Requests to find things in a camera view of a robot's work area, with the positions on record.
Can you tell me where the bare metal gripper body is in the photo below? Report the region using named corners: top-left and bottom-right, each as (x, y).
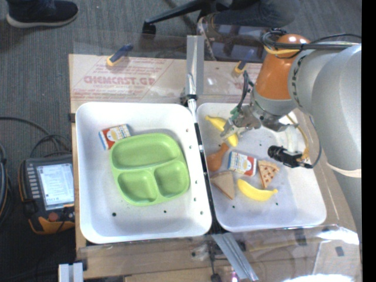
top-left (231, 105), bottom-right (296, 133)

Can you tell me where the yellow banana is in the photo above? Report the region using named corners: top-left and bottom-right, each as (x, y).
top-left (236, 178), bottom-right (279, 202)
top-left (204, 115), bottom-right (240, 147)

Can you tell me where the red and white carton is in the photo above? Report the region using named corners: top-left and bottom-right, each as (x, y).
top-left (227, 150), bottom-right (257, 177)
top-left (98, 123), bottom-right (132, 151)

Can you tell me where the orange chicken drumstick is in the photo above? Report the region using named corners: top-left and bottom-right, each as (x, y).
top-left (206, 142), bottom-right (230, 173)

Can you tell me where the pizza slice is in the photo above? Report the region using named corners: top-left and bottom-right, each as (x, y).
top-left (257, 159), bottom-right (281, 190)

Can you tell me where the brown bread slice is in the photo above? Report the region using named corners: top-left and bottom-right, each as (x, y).
top-left (210, 170), bottom-right (236, 200)

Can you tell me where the green divided plate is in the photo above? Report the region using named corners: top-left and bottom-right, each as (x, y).
top-left (109, 132), bottom-right (191, 207)

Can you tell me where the white plastic tray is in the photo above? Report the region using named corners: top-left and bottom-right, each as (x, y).
top-left (195, 102), bottom-right (328, 233)
top-left (75, 101), bottom-right (213, 244)

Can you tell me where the brown cardboard board red print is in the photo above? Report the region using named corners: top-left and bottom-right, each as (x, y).
top-left (68, 53), bottom-right (349, 279)

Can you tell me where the person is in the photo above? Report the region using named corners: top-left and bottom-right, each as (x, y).
top-left (0, 0), bottom-right (79, 29)
top-left (196, 0), bottom-right (346, 62)

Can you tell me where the black office chair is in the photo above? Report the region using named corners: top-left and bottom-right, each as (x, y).
top-left (142, 0), bottom-right (236, 35)

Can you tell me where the black block with thin wires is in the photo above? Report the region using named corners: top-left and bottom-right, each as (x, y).
top-left (180, 93), bottom-right (198, 106)

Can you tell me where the black cylinder on white bracket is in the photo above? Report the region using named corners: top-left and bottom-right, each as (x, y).
top-left (267, 124), bottom-right (304, 169)

